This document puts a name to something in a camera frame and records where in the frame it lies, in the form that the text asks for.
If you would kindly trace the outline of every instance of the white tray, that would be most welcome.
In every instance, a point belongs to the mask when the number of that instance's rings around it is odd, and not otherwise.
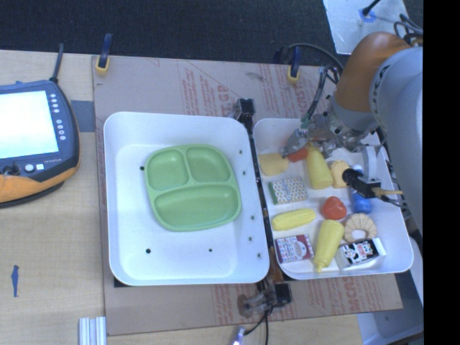
[[[225,117],[119,112],[103,128],[109,262],[131,285],[257,282],[270,260],[249,137]],[[228,158],[239,185],[241,212],[223,226],[169,231],[150,207],[140,170],[154,151],[180,144],[209,144]]]
[[[280,148],[285,146],[286,141],[294,132],[294,129],[299,126],[300,121],[298,119],[263,119],[258,121],[254,126],[254,142],[257,154],[261,155],[264,153],[279,152]],[[375,134],[374,136],[369,136],[369,139],[365,141],[370,144],[378,144],[378,137]],[[384,151],[385,149],[382,148],[377,154],[377,163],[373,170],[376,170],[376,177],[382,182],[383,189],[394,190],[387,169]],[[339,159],[347,161],[349,165],[363,165],[362,153],[351,153],[345,149],[334,150],[332,156],[326,161],[329,163]],[[323,190],[312,189],[310,187],[305,161],[303,160],[290,162],[288,169],[282,174],[267,177],[261,172],[260,175],[270,220],[279,213],[297,208],[312,208],[316,212],[315,220],[308,225],[287,231],[272,231],[273,239],[284,236],[308,234],[313,245],[313,251],[315,251],[319,226],[325,219],[321,215],[321,206],[323,202],[329,196],[337,196],[344,202],[348,212],[351,213],[351,203],[347,188],[333,188],[331,186]],[[308,198],[305,201],[275,205],[270,195],[268,183],[273,180],[298,176],[301,176],[305,183],[308,191]],[[287,262],[280,264],[284,273],[297,280],[311,280],[325,277],[396,273],[409,270],[413,262],[413,249],[401,210],[390,203],[382,202],[376,198],[373,198],[371,201],[373,210],[369,216],[374,220],[377,226],[377,237],[380,238],[386,250],[386,256],[379,257],[366,264],[349,267],[345,270],[340,270],[336,261],[333,259],[329,267],[323,268],[320,273],[315,272],[312,259]]]

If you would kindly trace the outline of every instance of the yellow corn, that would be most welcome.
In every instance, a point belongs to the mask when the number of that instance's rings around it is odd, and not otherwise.
[[[316,213],[311,208],[299,208],[276,215],[272,219],[272,228],[276,231],[294,229],[312,222],[315,217]]]

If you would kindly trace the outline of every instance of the green divided plate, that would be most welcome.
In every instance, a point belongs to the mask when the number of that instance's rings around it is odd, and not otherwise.
[[[207,144],[159,149],[145,163],[150,205],[172,231],[210,229],[233,221],[242,202],[226,156]]]

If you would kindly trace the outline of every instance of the cardboard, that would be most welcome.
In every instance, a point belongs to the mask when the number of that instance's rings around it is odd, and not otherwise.
[[[238,299],[258,293],[255,284],[127,287],[114,279],[108,257],[103,126],[117,111],[228,116],[239,98],[254,100],[254,123],[300,118],[315,96],[318,68],[300,67],[300,79],[292,84],[286,79],[287,65],[111,57],[109,70],[100,74],[95,62],[93,57],[107,334],[258,322],[259,315],[245,318],[237,305]],[[316,113],[326,110],[326,96],[333,89],[326,81]],[[270,321],[402,308],[393,274],[288,282],[293,301],[275,310]]]

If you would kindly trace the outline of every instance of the white screen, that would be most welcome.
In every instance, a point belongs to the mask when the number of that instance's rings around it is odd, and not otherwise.
[[[45,91],[0,95],[0,159],[58,150]]]

